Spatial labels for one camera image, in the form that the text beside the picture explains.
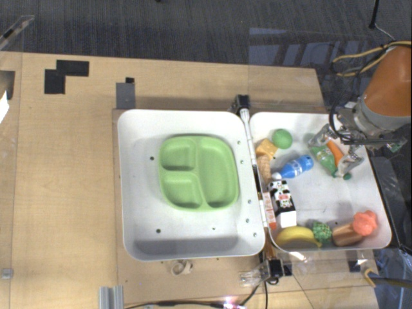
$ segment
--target green plate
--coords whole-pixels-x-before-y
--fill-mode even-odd
[[[239,196],[233,152],[210,136],[176,136],[159,154],[160,188],[177,209],[213,211],[232,205]]]

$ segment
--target green ball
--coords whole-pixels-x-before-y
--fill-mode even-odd
[[[292,135],[286,129],[278,129],[272,135],[272,142],[280,149],[288,149],[292,145]]]

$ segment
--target green vegetable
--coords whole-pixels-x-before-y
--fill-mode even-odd
[[[325,223],[315,221],[312,231],[314,232],[315,239],[321,243],[329,242],[332,237],[332,230]]]

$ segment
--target metal bracket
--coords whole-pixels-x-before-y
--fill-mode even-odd
[[[239,115],[240,110],[249,109],[249,108],[250,108],[249,95],[236,95],[228,111],[233,112],[235,115]]]
[[[116,83],[116,108],[117,109],[135,109],[136,108],[136,93],[135,83]]]
[[[123,286],[117,285],[113,288],[102,286],[98,291],[99,309],[123,309]]]

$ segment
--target orange object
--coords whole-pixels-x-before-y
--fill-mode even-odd
[[[270,174],[270,160],[267,155],[259,156],[256,159],[257,168],[259,169],[259,174],[262,177],[265,185],[268,185],[272,180],[272,174]]]
[[[267,138],[265,138],[256,148],[256,156],[268,156],[269,160],[274,158],[277,147]]]
[[[411,115],[411,48],[387,52],[364,92],[368,108],[379,115]]]
[[[335,165],[337,167],[337,164],[343,157],[343,153],[336,145],[336,143],[333,141],[329,141],[328,143],[326,143],[326,145],[328,146],[329,150],[333,153],[333,156],[335,157]]]
[[[377,227],[376,214],[371,211],[358,212],[353,217],[353,230],[362,236],[369,236]]]

